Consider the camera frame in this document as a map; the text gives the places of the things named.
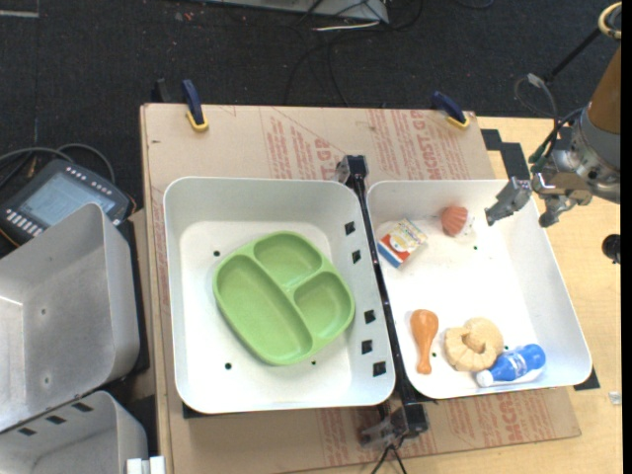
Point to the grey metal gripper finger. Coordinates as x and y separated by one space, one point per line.
511 198
555 213

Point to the orange toy chicken drumstick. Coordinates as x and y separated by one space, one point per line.
423 329

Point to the green divided plate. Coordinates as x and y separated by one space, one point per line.
261 304

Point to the white red blue carton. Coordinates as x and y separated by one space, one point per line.
401 242

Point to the brown cardboard board red print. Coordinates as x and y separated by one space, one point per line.
276 136

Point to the white plastic tray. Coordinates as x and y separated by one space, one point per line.
197 314
489 284

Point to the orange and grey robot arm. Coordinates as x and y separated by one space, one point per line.
606 102

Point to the blue bottle with white cap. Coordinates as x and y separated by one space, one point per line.
516 363

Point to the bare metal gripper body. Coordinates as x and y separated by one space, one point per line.
582 176

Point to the thin black rod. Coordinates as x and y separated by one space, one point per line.
382 284

